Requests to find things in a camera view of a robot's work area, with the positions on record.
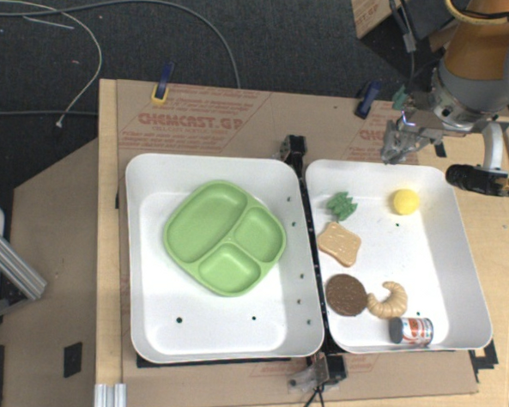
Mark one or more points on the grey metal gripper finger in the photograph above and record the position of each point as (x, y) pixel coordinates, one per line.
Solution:
(390, 144)
(409, 148)

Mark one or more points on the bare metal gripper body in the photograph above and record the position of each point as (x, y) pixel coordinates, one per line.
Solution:
(451, 117)

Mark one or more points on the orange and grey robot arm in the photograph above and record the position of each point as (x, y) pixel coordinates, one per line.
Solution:
(474, 48)

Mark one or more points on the yellow ball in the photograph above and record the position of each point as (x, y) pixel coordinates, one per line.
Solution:
(406, 202)

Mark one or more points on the green toy broccoli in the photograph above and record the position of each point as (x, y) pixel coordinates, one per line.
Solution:
(341, 206)

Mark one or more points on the tan toy bread slice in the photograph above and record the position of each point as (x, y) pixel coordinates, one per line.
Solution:
(339, 244)

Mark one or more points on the white plastic tray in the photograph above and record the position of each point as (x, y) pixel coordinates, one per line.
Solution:
(410, 264)
(212, 325)

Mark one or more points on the brown cardboard board, red print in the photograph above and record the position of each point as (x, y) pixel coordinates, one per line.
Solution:
(250, 125)

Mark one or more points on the beige toy croissant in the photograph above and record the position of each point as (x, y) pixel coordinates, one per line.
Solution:
(390, 302)

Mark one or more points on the brown round biscuit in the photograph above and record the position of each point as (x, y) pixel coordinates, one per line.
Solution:
(346, 295)

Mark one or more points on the small red and white can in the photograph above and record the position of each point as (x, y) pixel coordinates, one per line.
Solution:
(414, 330)

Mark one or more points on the green divided plate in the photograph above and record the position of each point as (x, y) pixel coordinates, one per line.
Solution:
(219, 222)

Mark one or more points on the black cylinder on white bracket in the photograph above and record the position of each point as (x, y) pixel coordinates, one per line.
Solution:
(469, 177)

